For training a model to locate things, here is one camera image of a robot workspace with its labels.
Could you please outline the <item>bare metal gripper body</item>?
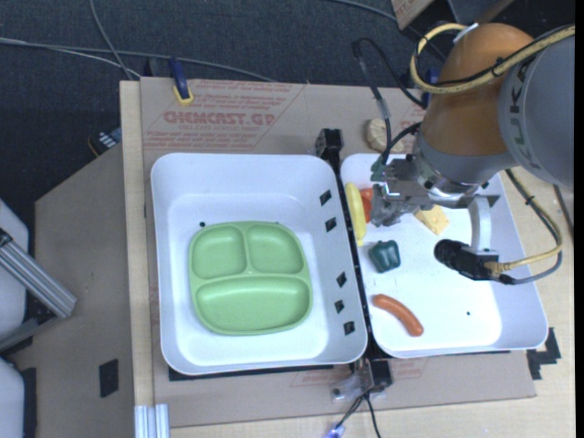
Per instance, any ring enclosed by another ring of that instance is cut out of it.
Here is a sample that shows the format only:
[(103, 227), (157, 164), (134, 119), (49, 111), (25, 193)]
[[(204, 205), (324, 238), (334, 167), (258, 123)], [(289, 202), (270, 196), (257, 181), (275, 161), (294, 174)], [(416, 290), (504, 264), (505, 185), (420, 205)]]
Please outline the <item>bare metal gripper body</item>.
[(381, 202), (395, 209), (455, 207), (477, 191), (476, 184), (457, 182), (436, 171), (421, 156), (392, 159), (384, 170)]

